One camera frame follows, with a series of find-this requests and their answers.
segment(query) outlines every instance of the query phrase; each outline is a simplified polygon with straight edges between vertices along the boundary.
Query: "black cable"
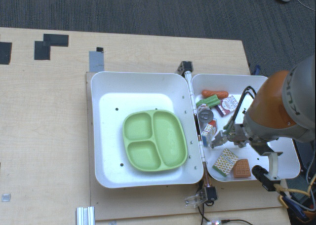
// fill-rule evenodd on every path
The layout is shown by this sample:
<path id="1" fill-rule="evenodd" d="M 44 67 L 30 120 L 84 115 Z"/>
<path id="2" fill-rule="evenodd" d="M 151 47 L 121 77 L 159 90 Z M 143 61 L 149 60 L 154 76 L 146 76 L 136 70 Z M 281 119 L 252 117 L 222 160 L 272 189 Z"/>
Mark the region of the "black cable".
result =
<path id="1" fill-rule="evenodd" d="M 250 86 L 250 85 L 247 86 L 247 87 L 244 89 L 244 91 L 243 91 L 242 94 L 241 94 L 240 100 L 239 100 L 239 102 L 238 102 L 238 104 L 237 104 L 237 107 L 236 107 L 236 109 L 235 109 L 235 112 L 234 112 L 232 118 L 231 118 L 231 119 L 229 120 L 229 122 L 224 126 L 224 129 L 225 129 L 227 132 L 229 132 L 229 131 L 231 130 L 231 127 L 232 127 L 231 123 L 234 123 L 234 122 L 235 122 L 235 120 L 236 120 L 236 118 L 237 118 L 237 115 L 238 115 L 238 113 L 239 113 L 241 104 L 242 104 L 242 102 L 243 102 L 243 100 L 244 100 L 244 98 L 246 97 L 247 94 L 249 94 L 252 98 L 254 98 L 254 97 L 257 95 L 255 89 L 254 89 L 252 86 Z"/>
<path id="2" fill-rule="evenodd" d="M 198 191 L 202 190 L 203 185 L 204 185 L 204 180 L 200 180 L 199 183 L 198 183 L 198 189 L 197 189 L 196 193 L 197 193 Z"/>
<path id="3" fill-rule="evenodd" d="M 206 206 L 211 207 L 214 205 L 214 201 L 211 201 L 210 203 L 205 203 Z"/>
<path id="4" fill-rule="evenodd" d="M 202 204 L 202 212 L 201 212 L 201 209 L 199 207 L 197 207 L 197 209 L 198 209 L 200 215 L 202 216 L 201 225 L 203 224 L 203 220 L 206 220 L 207 222 L 209 222 L 210 220 L 204 216 L 204 203 Z"/>
<path id="5" fill-rule="evenodd" d="M 228 219 L 228 220 L 222 220 L 222 224 L 229 223 L 229 222 L 243 222 L 243 223 L 247 223 L 247 224 L 249 224 L 249 225 L 253 225 L 253 224 L 251 224 L 250 222 L 247 222 L 247 221 L 242 220 L 242 219 Z"/>

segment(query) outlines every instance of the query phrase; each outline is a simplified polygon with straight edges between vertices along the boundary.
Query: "wooden table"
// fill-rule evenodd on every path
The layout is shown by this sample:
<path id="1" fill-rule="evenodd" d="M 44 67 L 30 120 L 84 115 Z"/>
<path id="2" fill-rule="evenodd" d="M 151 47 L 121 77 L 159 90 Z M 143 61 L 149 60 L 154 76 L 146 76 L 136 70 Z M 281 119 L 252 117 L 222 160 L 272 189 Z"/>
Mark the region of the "wooden table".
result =
<path id="1" fill-rule="evenodd" d="M 43 34 L 69 35 L 69 46 L 51 47 L 50 60 L 34 60 L 34 42 L 43 41 Z M 4 225 L 74 225 L 76 208 L 91 205 L 89 51 L 104 48 L 107 71 L 174 73 L 185 60 L 193 62 L 193 74 L 249 74 L 237 40 L 0 28 L 0 42 L 12 43 L 9 65 L 0 65 L 0 195 L 11 194 L 9 202 L 0 202 Z M 210 219 L 290 224 L 277 194 L 265 191 L 259 182 L 214 185 L 219 199 L 206 210 Z M 183 193 L 182 186 L 172 187 L 175 194 Z M 177 195 L 179 201 L 184 197 Z M 123 202 L 107 205 L 105 221 L 98 220 L 96 209 L 97 224 L 200 223 L 195 209 L 170 206 L 163 198 L 155 207 L 140 200 L 128 207 Z"/>

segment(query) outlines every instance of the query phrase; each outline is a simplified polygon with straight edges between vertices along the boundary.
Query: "gray carpet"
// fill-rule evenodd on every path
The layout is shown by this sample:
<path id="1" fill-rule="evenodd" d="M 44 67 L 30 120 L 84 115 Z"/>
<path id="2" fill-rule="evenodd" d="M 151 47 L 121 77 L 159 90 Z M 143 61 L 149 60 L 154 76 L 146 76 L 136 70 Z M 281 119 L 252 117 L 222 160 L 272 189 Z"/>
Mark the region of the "gray carpet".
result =
<path id="1" fill-rule="evenodd" d="M 296 0 L 0 0 L 0 27 L 242 40 L 267 76 L 314 54 L 315 20 Z"/>

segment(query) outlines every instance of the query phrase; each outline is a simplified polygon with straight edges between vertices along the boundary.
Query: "black tape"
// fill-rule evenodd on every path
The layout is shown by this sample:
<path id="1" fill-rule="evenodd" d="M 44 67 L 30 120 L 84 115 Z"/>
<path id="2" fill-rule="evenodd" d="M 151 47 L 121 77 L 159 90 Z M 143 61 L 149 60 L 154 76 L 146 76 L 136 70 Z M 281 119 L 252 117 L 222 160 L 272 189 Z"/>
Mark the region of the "black tape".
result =
<path id="1" fill-rule="evenodd" d="M 50 60 L 50 46 L 44 45 L 43 41 L 35 41 L 35 60 Z"/>
<path id="2" fill-rule="evenodd" d="M 34 59 L 50 60 L 50 47 L 61 46 L 68 47 L 68 35 L 44 34 L 43 41 L 35 41 Z"/>
<path id="3" fill-rule="evenodd" d="M 68 47 L 68 35 L 44 34 L 44 42 L 50 46 Z"/>
<path id="4" fill-rule="evenodd" d="M 0 42 L 0 65 L 8 65 L 11 60 L 11 42 Z"/>

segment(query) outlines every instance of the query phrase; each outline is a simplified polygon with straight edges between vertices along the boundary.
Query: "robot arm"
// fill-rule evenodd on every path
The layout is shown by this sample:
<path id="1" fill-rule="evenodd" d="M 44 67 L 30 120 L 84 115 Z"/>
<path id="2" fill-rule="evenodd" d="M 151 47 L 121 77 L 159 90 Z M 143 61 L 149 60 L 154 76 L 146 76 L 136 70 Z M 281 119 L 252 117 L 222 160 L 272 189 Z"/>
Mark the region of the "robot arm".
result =
<path id="1" fill-rule="evenodd" d="M 290 72 L 270 76 L 256 94 L 243 124 L 231 122 L 212 147 L 232 141 L 239 147 L 250 145 L 260 154 L 270 151 L 267 142 L 289 137 L 300 142 L 315 138 L 315 56 Z"/>

